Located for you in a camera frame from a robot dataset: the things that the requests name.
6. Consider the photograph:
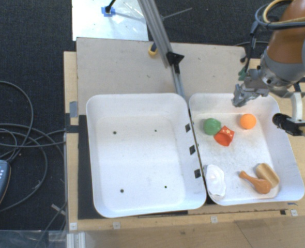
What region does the orange toy chicken drumstick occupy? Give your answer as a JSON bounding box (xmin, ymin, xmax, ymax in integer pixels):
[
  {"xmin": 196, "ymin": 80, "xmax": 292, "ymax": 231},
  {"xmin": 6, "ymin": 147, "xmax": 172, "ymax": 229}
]
[{"xmin": 239, "ymin": 170, "xmax": 272, "ymax": 195}]

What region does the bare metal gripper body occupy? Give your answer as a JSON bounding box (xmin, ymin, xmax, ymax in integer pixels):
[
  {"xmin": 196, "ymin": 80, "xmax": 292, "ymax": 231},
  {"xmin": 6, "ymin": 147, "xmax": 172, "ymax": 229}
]
[{"xmin": 242, "ymin": 68, "xmax": 295, "ymax": 98}]

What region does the green round toy vegetable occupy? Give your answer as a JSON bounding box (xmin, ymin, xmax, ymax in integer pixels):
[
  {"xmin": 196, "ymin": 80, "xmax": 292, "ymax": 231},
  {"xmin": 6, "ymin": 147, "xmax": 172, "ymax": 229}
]
[{"xmin": 203, "ymin": 118, "xmax": 222, "ymax": 136}]

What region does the white plastic tray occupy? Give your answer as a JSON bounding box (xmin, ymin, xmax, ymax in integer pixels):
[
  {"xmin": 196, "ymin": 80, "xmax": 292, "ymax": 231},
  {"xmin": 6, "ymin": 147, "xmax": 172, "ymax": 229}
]
[
  {"xmin": 188, "ymin": 92, "xmax": 305, "ymax": 207},
  {"xmin": 85, "ymin": 92, "xmax": 208, "ymax": 219}
]

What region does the thin black and white rod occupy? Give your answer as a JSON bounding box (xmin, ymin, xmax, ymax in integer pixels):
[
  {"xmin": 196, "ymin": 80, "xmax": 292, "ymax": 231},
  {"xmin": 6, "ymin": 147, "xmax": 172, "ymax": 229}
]
[{"xmin": 187, "ymin": 106, "xmax": 209, "ymax": 195}]

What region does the pale wood board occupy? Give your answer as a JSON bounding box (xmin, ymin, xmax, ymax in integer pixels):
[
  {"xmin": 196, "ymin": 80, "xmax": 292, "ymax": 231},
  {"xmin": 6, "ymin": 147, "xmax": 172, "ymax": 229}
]
[{"xmin": 63, "ymin": 51, "xmax": 305, "ymax": 233}]

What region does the black cylinder on white bracket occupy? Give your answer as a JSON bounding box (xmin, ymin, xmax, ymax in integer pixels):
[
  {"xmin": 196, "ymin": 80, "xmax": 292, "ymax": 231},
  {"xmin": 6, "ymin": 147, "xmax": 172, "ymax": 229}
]
[{"xmin": 272, "ymin": 91, "xmax": 305, "ymax": 136}]

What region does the tan toy bread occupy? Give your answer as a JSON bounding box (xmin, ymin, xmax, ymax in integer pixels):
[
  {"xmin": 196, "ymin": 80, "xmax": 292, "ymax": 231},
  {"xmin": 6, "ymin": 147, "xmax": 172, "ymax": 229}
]
[{"xmin": 255, "ymin": 162, "xmax": 281, "ymax": 189}]

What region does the orange ball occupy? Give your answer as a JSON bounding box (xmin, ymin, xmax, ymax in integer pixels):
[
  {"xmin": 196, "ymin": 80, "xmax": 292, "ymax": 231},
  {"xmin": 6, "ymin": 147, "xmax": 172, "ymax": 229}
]
[{"xmin": 239, "ymin": 113, "xmax": 257, "ymax": 131}]

